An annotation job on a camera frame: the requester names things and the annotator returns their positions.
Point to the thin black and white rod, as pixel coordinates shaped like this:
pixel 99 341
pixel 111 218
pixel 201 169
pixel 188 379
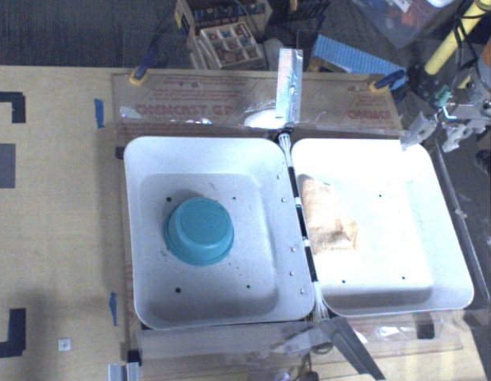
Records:
pixel 296 197

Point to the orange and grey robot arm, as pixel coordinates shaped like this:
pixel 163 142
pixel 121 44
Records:
pixel 486 68

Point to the white plastic tray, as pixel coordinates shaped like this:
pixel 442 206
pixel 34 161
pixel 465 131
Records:
pixel 392 228
pixel 213 304

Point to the teal bowl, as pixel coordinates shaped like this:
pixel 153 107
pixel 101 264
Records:
pixel 199 232

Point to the brown cardboard board red print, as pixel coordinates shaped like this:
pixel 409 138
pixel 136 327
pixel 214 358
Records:
pixel 213 93

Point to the tan bread slice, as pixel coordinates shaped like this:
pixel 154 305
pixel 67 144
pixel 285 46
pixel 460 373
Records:
pixel 323 216

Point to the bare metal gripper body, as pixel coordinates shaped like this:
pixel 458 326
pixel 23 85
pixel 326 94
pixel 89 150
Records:
pixel 474 107

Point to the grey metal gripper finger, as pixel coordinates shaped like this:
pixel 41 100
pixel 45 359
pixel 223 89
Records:
pixel 418 130
pixel 457 134

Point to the black cylinder on white bracket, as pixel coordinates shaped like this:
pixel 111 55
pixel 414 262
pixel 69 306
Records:
pixel 484 162

